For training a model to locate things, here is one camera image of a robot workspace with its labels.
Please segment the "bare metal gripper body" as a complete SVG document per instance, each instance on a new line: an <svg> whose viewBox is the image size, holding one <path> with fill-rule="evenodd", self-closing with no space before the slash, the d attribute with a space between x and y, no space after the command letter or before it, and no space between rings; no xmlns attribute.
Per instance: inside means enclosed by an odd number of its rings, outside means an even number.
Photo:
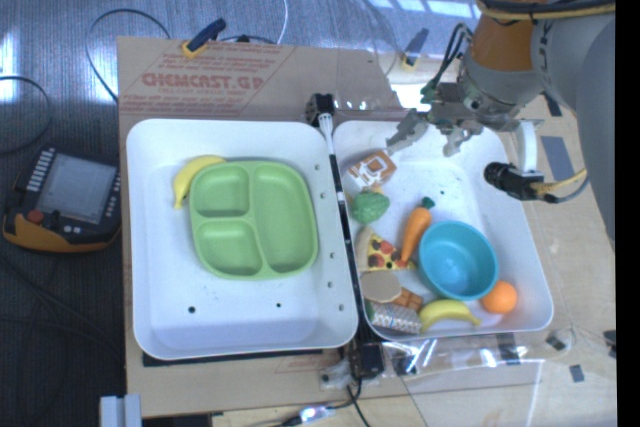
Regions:
<svg viewBox="0 0 640 427"><path fill-rule="evenodd" d="M479 133L483 128L502 129L510 120L510 106L474 85L463 82L429 83L425 104L427 120L444 131L454 128Z"/></svg>

